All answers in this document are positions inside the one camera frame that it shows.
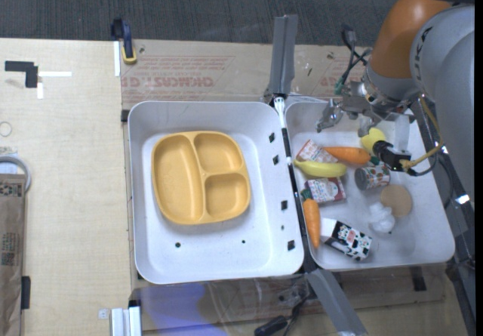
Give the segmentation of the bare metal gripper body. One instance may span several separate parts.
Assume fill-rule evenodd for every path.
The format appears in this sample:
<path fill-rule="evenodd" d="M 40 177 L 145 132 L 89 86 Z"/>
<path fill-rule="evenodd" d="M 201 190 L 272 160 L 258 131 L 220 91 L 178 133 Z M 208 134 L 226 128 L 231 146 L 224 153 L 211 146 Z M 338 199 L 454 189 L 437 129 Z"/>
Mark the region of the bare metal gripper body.
<path fill-rule="evenodd" d="M 392 103 L 372 84 L 350 81 L 342 90 L 342 108 L 348 113 L 357 113 L 375 120 L 389 118 Z"/>

